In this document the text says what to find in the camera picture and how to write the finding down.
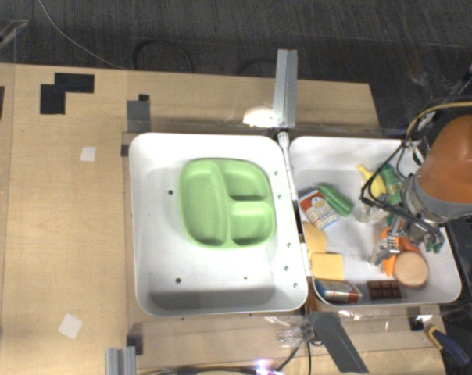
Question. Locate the tan round biscuit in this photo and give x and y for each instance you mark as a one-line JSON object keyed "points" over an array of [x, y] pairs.
{"points": [[410, 268]]}

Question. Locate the brown chocolate bar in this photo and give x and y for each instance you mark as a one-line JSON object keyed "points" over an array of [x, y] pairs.
{"points": [[384, 290]]}

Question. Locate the yellow banana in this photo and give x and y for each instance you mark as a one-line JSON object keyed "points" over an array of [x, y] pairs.
{"points": [[374, 182]]}

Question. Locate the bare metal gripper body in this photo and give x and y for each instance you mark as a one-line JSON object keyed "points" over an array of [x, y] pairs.
{"points": [[413, 231]]}

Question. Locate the clear plastic bottle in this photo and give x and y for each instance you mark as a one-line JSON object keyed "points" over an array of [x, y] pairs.
{"points": [[370, 211]]}

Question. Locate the green bottle with label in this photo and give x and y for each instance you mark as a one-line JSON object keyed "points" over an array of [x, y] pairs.
{"points": [[390, 184]]}

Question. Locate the orange carrot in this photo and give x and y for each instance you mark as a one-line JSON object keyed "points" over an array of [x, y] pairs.
{"points": [[388, 266]]}

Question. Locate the green divided plate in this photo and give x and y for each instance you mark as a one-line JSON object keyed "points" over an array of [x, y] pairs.
{"points": [[208, 205]]}

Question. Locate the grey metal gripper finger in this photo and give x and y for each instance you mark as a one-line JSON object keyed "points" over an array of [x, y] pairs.
{"points": [[380, 253], [394, 244]]}

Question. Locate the yellow cheese slice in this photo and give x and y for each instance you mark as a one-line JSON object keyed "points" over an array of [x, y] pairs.
{"points": [[327, 266]]}

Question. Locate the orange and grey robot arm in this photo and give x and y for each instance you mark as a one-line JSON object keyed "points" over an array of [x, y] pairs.
{"points": [[455, 158]]}

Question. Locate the white plastic tray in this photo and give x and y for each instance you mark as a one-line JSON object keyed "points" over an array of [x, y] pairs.
{"points": [[349, 244], [204, 279]]}

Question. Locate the dark green ribbed bottle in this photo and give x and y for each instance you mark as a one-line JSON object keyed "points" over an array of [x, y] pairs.
{"points": [[337, 201]]}

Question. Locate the red and white carton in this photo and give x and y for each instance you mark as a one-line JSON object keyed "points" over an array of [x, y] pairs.
{"points": [[318, 209]]}

